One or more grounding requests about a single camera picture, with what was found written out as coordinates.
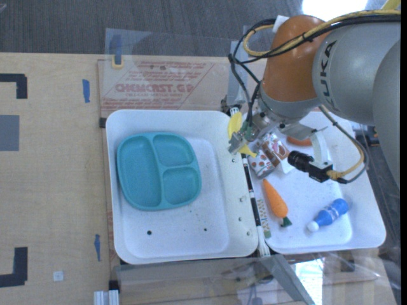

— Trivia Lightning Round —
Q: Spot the thin black and white rod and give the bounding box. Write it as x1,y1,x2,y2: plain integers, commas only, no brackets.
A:
230,105,271,257

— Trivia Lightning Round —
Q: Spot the flat orange round toy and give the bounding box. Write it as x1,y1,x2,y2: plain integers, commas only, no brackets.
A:
286,135,314,147

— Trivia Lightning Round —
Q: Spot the narrow patterned packet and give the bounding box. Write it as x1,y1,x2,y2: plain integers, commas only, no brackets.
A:
256,198,272,239

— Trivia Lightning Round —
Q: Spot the blue and white bowling pin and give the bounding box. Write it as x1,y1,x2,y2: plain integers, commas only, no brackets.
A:
306,198,350,233

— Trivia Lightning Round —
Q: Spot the white plastic tray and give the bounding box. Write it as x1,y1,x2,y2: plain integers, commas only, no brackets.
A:
240,109,387,255
105,109,259,266

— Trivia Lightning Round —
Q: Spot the teal divided plate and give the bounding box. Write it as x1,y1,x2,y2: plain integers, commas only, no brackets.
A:
116,132,203,212

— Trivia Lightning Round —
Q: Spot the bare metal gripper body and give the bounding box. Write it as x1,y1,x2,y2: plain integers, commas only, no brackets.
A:
245,112,289,144

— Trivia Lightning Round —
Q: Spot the brown and white printed carton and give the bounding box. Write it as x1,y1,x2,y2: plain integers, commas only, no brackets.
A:
259,133,296,175

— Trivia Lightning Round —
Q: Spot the orange carrot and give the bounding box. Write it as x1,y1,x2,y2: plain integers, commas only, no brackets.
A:
261,178,293,228

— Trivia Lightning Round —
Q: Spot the white can with red print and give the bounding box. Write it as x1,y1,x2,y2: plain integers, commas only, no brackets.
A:
247,149,276,180

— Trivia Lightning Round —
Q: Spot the black cylinder on white bracket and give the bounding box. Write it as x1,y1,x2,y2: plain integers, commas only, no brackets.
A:
287,128,335,184

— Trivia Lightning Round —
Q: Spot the yellow banana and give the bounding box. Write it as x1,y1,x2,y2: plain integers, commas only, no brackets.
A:
227,111,258,159

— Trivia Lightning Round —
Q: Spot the brown cardboard board, red print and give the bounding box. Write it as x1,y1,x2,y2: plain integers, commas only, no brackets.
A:
97,55,387,268

